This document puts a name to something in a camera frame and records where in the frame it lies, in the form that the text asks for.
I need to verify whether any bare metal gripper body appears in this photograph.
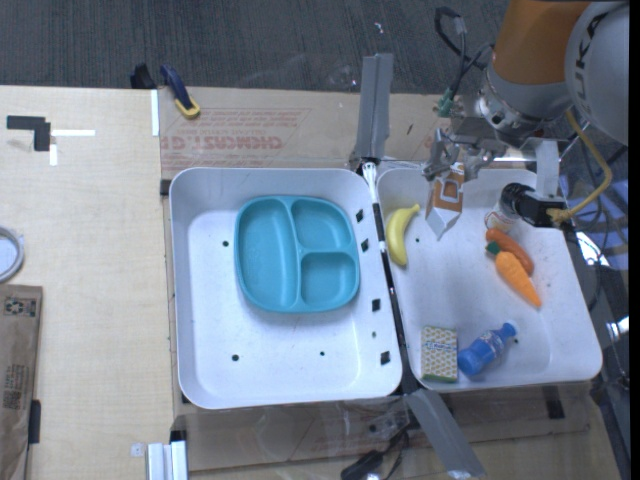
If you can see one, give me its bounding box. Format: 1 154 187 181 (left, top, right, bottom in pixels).
448 86 545 158

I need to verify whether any orange and white carton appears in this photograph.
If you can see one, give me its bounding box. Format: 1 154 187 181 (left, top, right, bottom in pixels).
424 163 467 242

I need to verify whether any small white and red bottle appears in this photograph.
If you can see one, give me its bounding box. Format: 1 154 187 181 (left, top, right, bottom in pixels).
483 200 524 235

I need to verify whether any yellow banana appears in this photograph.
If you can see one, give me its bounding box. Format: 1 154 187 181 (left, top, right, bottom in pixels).
385 203 422 269

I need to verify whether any orange-brown sausage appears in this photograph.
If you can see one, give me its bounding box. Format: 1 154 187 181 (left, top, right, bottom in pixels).
485 227 536 276

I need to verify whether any orange carrot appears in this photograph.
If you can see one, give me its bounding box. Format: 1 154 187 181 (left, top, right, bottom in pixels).
485 241 543 310

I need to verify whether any white plastic tray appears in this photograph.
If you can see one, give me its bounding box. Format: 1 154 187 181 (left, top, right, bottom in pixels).
375 166 605 395
168 167 404 411

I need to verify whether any blue plastic bottle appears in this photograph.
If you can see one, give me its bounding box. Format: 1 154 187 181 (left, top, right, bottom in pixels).
456 322 519 377

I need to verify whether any blue divided plate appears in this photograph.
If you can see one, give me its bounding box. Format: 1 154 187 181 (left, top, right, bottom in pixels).
233 195 362 315

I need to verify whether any brown cardboard board red print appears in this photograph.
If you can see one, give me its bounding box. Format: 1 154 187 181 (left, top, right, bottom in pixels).
158 85 607 472

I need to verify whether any brown paper bag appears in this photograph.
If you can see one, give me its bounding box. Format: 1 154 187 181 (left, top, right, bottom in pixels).
0 283 44 480

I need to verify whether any black cylinder on white bracket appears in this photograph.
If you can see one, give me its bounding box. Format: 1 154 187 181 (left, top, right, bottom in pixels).
499 137 569 228

